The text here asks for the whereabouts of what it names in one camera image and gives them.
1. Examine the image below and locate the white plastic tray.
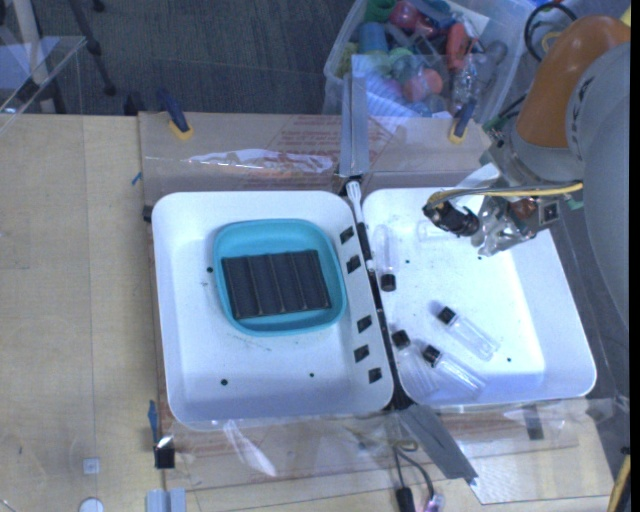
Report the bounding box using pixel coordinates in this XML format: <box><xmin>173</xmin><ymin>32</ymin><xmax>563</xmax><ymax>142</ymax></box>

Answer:
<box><xmin>151</xmin><ymin>189</ymin><xmax>395</xmax><ymax>424</ymax></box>
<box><xmin>360</xmin><ymin>186</ymin><xmax>598</xmax><ymax>407</ymax></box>

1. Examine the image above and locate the clear plastic bottle black cap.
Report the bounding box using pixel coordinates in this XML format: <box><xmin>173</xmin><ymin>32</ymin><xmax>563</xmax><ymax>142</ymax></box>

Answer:
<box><xmin>371</xmin><ymin>224</ymin><xmax>399</xmax><ymax>293</ymax></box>
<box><xmin>390</xmin><ymin>329</ymin><xmax>441</xmax><ymax>401</ymax></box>
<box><xmin>420</xmin><ymin>343</ymin><xmax>487</xmax><ymax>395</ymax></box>
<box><xmin>435</xmin><ymin>305</ymin><xmax>502</xmax><ymax>363</ymax></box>

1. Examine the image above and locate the clear plastic bin of toys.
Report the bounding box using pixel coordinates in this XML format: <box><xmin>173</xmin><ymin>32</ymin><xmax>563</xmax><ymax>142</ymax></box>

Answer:
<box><xmin>322</xmin><ymin>0</ymin><xmax>537</xmax><ymax>124</ymax></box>

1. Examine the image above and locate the blue plate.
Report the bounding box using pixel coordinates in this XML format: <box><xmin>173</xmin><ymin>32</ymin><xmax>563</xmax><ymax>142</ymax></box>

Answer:
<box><xmin>212</xmin><ymin>218</ymin><xmax>348</xmax><ymax>338</ymax></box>

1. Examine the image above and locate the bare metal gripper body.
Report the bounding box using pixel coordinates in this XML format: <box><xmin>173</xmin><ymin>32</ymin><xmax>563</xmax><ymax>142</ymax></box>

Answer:
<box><xmin>477</xmin><ymin>191</ymin><xmax>562</xmax><ymax>242</ymax></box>

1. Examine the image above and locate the thin black and white rod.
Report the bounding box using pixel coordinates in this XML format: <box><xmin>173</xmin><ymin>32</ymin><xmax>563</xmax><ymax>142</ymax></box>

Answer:
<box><xmin>344</xmin><ymin>180</ymin><xmax>407</xmax><ymax>412</ymax></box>

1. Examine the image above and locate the black cylinder on white bracket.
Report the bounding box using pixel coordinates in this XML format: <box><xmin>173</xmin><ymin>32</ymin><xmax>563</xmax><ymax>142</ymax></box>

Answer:
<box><xmin>421</xmin><ymin>163</ymin><xmax>502</xmax><ymax>238</ymax></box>

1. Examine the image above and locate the black ribbed rack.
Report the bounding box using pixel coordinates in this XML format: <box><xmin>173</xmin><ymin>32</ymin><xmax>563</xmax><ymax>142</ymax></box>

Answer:
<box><xmin>220</xmin><ymin>248</ymin><xmax>334</xmax><ymax>322</ymax></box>

